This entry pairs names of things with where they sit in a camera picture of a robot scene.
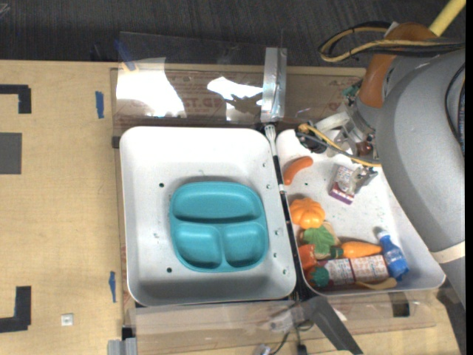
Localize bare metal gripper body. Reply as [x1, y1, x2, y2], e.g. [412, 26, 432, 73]
[345, 118, 380, 161]

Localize purple and white small carton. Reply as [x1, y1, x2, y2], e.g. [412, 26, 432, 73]
[328, 163, 358, 206]

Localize white plastic tray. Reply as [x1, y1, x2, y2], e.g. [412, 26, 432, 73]
[275, 127, 447, 297]
[118, 125, 298, 308]

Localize orange pumpkin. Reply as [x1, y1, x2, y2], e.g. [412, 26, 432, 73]
[288, 197, 327, 230]

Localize orange sausage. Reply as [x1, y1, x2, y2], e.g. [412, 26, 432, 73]
[282, 155, 315, 186]

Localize orange carrot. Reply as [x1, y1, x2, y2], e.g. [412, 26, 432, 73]
[330, 240, 383, 260]

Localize green lettuce leaf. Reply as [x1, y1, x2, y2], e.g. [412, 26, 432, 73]
[302, 225, 336, 257]

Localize thin black and white rod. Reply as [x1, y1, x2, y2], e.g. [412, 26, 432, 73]
[264, 124, 305, 302]

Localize blue plastic bottle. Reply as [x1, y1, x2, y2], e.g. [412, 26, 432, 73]
[374, 227, 410, 282]

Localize red pepper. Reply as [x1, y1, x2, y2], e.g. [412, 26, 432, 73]
[298, 243, 319, 271]

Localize red strawberry green top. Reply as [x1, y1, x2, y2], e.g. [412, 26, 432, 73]
[305, 266, 330, 288]

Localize tan banana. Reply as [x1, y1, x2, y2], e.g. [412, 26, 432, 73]
[353, 277, 398, 291]

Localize blue divided plate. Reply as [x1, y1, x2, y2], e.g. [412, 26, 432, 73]
[169, 180, 270, 274]

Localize black cylinder on white bracket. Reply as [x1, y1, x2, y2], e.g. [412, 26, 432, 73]
[298, 111, 353, 154]

